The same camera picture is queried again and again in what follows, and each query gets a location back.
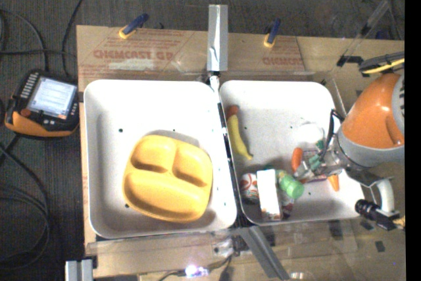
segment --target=can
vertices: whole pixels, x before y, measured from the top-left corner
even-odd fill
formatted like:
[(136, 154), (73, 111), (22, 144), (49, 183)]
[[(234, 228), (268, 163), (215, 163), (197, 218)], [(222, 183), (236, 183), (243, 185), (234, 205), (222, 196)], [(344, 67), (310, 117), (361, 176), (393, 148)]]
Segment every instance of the can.
[(246, 204), (259, 203), (259, 190), (257, 189), (257, 175), (246, 173), (241, 176), (239, 181), (239, 191), (242, 200)]

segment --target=orange carrot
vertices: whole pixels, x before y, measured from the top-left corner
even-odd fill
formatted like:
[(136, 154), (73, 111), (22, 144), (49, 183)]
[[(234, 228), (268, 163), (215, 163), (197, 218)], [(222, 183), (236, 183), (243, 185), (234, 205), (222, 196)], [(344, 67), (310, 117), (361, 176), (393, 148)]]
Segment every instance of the orange carrot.
[(298, 166), (300, 166), (301, 161), (303, 160), (303, 149), (300, 147), (296, 147), (294, 151), (292, 152), (291, 157), (291, 168), (292, 171), (297, 171)]
[(238, 110), (239, 107), (237, 105), (230, 105), (225, 114), (226, 120), (228, 120), (232, 115), (236, 115), (238, 113)]
[(333, 174), (331, 176), (328, 176), (328, 180), (330, 182), (330, 185), (334, 188), (336, 192), (339, 191), (339, 177), (337, 174)]

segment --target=controller screen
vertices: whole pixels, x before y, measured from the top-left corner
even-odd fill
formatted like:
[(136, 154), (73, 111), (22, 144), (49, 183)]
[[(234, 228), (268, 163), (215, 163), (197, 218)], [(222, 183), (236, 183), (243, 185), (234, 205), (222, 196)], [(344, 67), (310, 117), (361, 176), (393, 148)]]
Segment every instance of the controller screen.
[(41, 76), (27, 108), (33, 112), (66, 119), (72, 108), (76, 86)]

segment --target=gray carpet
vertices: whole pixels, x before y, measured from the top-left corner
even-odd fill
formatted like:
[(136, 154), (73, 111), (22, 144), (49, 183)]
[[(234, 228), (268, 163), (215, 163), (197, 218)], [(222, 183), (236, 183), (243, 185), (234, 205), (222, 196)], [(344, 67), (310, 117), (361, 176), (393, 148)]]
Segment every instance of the gray carpet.
[[(28, 19), (41, 34), (45, 48), (60, 50), (66, 27), (79, 0), (0, 0), (4, 51), (39, 49), (27, 24)], [(280, 34), (353, 38), (382, 0), (84, 0), (77, 12), (66, 50), (76, 54), (75, 25), (124, 26), (141, 13), (148, 13), (145, 27), (164, 26), (174, 30), (207, 30), (208, 5), (226, 4), (229, 31), (261, 34), (276, 18), (281, 18)], [(390, 11), (370, 38), (405, 38), (405, 0), (387, 0)], [(48, 54), (51, 72), (62, 74), (62, 59)], [(76, 60), (66, 59), (68, 72), (77, 77)], [(43, 57), (0, 56), (0, 99), (6, 103), (15, 85), (32, 68), (43, 68)], [(0, 126), (4, 147), (14, 134)], [(28, 268), (0, 271), (4, 280), (60, 280), (63, 261), (84, 256), (82, 227), (82, 187), (80, 178), (79, 131), (55, 141), (20, 138), (10, 153), (31, 168), (45, 187), (53, 221), (51, 240), (45, 254)], [(14, 184), (40, 197), (29, 176), (10, 159), (0, 155), (0, 182)], [(0, 263), (17, 251), (31, 248), (42, 233), (42, 218), (33, 209), (0, 200)]]

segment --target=light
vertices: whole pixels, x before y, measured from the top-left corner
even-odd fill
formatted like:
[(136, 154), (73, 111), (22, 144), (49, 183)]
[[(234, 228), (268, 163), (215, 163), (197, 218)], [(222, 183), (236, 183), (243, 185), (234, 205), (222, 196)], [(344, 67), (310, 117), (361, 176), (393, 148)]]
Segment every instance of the light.
[(187, 278), (195, 278), (196, 276), (208, 276), (209, 269), (203, 267), (196, 267), (195, 265), (189, 265), (184, 270)]
[(305, 277), (305, 274), (303, 272), (292, 272), (290, 274), (291, 279), (293, 280), (302, 280)]

